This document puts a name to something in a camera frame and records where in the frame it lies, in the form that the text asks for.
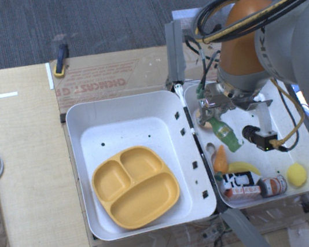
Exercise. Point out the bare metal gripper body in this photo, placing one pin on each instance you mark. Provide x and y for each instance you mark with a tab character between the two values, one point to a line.
226	96

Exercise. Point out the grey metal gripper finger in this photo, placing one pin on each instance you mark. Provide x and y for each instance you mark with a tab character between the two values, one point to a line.
216	112
202	115

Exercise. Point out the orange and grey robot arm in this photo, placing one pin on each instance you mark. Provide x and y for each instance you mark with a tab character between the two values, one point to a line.
282	48

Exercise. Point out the thin black and white rod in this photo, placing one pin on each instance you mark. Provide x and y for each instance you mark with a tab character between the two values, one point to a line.
188	115

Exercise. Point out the green plastic bottle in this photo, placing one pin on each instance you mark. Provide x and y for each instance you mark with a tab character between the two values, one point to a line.
227	135

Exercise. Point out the orange carrot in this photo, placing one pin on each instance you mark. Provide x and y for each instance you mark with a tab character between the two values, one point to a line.
220	160

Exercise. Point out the yellow banana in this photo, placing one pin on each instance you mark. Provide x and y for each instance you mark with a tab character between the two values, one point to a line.
242	166

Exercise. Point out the black and white carton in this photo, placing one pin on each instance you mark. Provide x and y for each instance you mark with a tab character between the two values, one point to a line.
240	179

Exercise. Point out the white plastic tray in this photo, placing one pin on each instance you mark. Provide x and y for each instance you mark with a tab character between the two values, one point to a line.
303	153
129	115

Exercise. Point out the brown cardboard board red print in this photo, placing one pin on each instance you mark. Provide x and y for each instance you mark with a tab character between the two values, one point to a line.
134	73

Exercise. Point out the orange and white carton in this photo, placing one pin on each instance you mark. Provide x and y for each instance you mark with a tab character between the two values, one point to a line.
242	192

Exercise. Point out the orange and white can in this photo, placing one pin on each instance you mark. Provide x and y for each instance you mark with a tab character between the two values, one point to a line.
274	185

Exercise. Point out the yellow divided plate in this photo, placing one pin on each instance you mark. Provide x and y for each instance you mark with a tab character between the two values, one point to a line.
137	187

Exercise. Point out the yellow lemon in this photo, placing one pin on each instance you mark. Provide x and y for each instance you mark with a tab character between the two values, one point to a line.
296	174

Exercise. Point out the black cylinder on white bracket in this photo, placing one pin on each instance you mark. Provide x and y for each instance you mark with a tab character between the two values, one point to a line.
259	138

